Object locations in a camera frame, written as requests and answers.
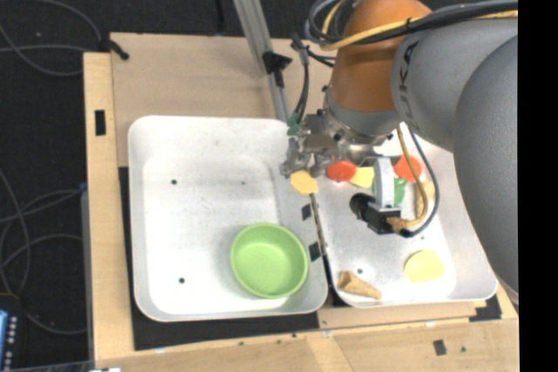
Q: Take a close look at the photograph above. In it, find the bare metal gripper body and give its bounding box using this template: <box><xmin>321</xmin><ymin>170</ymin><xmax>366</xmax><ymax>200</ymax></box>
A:
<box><xmin>297</xmin><ymin>110</ymin><xmax>392</xmax><ymax>166</ymax></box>

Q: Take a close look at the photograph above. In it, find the green bowl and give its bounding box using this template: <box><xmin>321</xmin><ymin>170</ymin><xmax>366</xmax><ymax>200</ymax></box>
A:
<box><xmin>229</xmin><ymin>222</ymin><xmax>310</xmax><ymax>301</ymax></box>

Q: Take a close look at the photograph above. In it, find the red round toy slice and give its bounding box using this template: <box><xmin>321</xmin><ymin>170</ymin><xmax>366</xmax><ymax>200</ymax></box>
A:
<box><xmin>326</xmin><ymin>159</ymin><xmax>358</xmax><ymax>183</ymax></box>

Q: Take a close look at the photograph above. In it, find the orange round toy slice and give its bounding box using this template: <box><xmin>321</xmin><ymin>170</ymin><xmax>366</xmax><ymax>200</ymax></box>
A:
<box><xmin>393</xmin><ymin>154</ymin><xmax>424</xmax><ymax>184</ymax></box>

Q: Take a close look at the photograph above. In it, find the yellow toy cheese wedge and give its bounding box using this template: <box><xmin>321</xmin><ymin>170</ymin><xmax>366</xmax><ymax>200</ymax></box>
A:
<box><xmin>348</xmin><ymin>166</ymin><xmax>376</xmax><ymax>190</ymax></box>

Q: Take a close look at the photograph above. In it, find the brown toy cone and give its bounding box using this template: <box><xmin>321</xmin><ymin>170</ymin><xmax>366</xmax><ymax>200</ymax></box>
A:
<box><xmin>337</xmin><ymin>270</ymin><xmax>384</xmax><ymax>301</ymax></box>

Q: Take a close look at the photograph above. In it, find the green toy piece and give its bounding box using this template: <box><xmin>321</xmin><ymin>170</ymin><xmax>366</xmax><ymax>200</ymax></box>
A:
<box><xmin>393</xmin><ymin>177</ymin><xmax>409</xmax><ymax>206</ymax></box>

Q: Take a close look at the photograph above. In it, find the yellow toy biscuit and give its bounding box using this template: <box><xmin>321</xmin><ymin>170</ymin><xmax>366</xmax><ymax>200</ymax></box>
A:
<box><xmin>289</xmin><ymin>169</ymin><xmax>320</xmax><ymax>195</ymax></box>

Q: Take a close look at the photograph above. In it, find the pale wood board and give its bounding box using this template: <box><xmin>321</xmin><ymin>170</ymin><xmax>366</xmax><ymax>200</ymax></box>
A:
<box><xmin>108</xmin><ymin>31</ymin><xmax>492</xmax><ymax>330</ymax></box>

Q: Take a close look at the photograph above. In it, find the white plastic tray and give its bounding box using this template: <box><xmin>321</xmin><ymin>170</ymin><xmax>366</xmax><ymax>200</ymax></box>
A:
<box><xmin>311</xmin><ymin>121</ymin><xmax>500</xmax><ymax>310</ymax></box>
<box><xmin>126</xmin><ymin>114</ymin><xmax>330</xmax><ymax>323</ymax></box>

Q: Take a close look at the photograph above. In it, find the pale yellow round toy slice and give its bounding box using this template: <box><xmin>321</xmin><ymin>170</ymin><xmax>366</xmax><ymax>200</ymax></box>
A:
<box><xmin>403</xmin><ymin>248</ymin><xmax>446</xmax><ymax>285</ymax></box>

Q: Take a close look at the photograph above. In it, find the black cylinder on white bracket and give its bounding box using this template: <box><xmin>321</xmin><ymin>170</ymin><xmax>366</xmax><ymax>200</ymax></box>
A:
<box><xmin>349</xmin><ymin>157</ymin><xmax>403</xmax><ymax>236</ymax></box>

